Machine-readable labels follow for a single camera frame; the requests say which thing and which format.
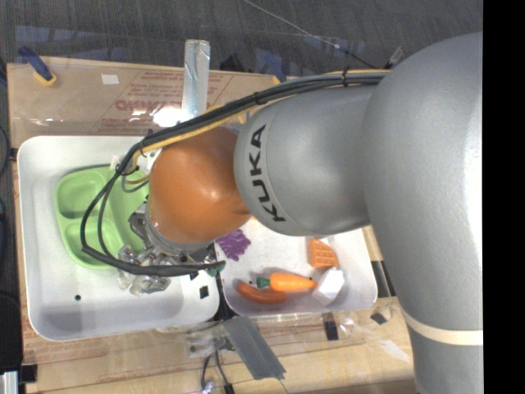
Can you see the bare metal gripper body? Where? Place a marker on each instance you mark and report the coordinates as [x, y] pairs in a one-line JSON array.
[[138, 226]]

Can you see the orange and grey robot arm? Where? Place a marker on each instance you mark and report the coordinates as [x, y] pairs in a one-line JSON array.
[[328, 158]]

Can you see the green divided plate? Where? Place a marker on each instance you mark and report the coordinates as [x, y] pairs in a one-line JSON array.
[[76, 195]]

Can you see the white plastic tray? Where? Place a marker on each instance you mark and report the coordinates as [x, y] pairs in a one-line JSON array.
[[287, 257], [102, 310]]

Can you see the purple grapes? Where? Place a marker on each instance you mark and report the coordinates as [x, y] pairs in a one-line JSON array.
[[234, 244]]

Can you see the red sausage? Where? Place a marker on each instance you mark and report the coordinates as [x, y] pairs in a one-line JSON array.
[[262, 296]]

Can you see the brown cardboard board red print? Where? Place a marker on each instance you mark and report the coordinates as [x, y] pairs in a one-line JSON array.
[[74, 97]]

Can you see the orange carrot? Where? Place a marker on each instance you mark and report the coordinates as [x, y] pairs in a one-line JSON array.
[[289, 282]]

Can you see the orange waffle biscuit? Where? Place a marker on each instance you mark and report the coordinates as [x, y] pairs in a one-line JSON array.
[[322, 255]]

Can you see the white carton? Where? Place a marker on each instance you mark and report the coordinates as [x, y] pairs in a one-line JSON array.
[[330, 287]]

